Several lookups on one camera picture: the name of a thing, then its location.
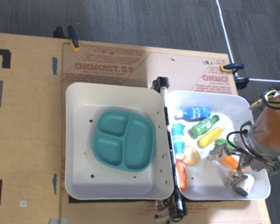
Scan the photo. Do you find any red orange sausage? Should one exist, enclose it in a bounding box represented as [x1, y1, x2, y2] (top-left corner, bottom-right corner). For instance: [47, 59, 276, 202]
[173, 160, 189, 192]

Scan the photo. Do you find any blue bottle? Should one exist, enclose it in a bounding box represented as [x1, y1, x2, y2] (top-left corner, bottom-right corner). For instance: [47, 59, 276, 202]
[168, 122, 187, 161]
[174, 105, 212, 122]

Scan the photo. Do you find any green bottle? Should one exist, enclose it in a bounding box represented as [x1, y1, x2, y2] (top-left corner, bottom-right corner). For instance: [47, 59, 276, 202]
[188, 113, 220, 141]

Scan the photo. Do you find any white can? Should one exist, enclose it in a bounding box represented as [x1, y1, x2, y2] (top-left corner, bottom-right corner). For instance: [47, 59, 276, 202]
[229, 171, 256, 198]

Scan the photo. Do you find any brown cardboard board red print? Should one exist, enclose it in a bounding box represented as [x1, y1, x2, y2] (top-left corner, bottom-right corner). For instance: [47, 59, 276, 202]
[50, 42, 274, 224]

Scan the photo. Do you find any black block with thin wires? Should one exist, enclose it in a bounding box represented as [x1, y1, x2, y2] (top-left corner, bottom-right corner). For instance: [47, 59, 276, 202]
[152, 75, 171, 92]
[168, 189, 189, 219]

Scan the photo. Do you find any white plastic tray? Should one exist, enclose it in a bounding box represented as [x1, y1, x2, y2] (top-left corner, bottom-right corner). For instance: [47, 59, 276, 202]
[58, 81, 182, 207]
[158, 88, 278, 206]

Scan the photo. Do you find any thin black and white rod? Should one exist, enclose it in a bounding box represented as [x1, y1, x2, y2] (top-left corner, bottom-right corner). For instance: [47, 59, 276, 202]
[152, 86, 191, 210]

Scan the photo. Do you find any orange carrot with green top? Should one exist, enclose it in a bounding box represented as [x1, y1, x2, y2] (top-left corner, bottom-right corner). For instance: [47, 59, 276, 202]
[212, 137, 242, 170]

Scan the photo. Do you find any green divided plate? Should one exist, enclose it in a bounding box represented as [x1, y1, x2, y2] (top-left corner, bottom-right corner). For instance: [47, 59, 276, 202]
[91, 108, 157, 174]

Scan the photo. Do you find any brown round biscuit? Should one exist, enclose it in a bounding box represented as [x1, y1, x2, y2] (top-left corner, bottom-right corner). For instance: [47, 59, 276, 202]
[181, 145, 201, 167]

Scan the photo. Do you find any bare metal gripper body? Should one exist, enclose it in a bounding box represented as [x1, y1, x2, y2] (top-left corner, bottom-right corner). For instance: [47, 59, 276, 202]
[231, 131, 280, 176]

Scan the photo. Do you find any yellow corn cob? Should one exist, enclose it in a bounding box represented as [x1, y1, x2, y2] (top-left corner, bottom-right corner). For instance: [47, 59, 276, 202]
[197, 125, 224, 149]

